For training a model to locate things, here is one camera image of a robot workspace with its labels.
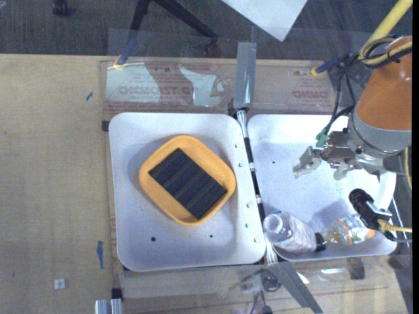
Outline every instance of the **yellow tube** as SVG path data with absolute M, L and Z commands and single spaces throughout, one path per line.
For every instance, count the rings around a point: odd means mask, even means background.
M 394 26 L 398 23 L 398 21 L 400 21 L 400 19 L 403 17 L 403 15 L 405 15 L 410 6 L 412 6 L 412 4 L 413 0 L 398 0 L 386 18 L 371 35 L 367 43 L 388 35 Z

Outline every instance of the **yellow cable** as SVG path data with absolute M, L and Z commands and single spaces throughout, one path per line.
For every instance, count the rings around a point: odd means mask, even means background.
M 408 9 L 413 5 L 413 0 L 398 0 L 394 7 L 387 14 L 385 19 L 380 23 L 375 32 L 370 36 L 367 43 L 386 36 L 394 28 L 394 26 L 405 15 Z
M 408 147 L 405 149 L 405 176 L 406 176 L 407 184 L 410 190 L 412 190 L 412 181 L 410 179 L 410 171 L 409 171 L 409 148 Z
M 387 221 L 382 220 L 381 218 L 378 219 L 377 222 L 380 225 L 380 230 L 382 232 L 406 232 L 406 233 L 412 232 L 412 228 L 393 226 L 393 224 L 390 224 Z

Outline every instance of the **chair caster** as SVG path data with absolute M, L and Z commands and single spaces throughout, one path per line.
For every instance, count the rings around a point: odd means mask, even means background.
M 53 15 L 68 16 L 69 10 L 67 6 L 67 0 L 54 0 L 52 13 Z

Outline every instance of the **water bottle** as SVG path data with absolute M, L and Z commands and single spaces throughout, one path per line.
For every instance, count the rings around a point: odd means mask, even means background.
M 322 236 L 290 213 L 269 214 L 263 220 L 263 228 L 276 253 L 278 249 L 296 255 L 325 249 Z
M 364 242 L 375 235 L 375 231 L 365 226 L 358 213 L 334 221 L 323 233 L 326 242 L 345 247 Z

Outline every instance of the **bottle cap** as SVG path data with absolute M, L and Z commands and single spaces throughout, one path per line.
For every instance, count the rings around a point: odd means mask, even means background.
M 315 249 L 315 253 L 318 253 L 320 251 L 323 251 L 326 249 L 326 241 L 324 240 L 323 236 L 320 233 L 315 233 L 314 235 L 316 235 L 316 242 L 317 242 L 317 247 Z

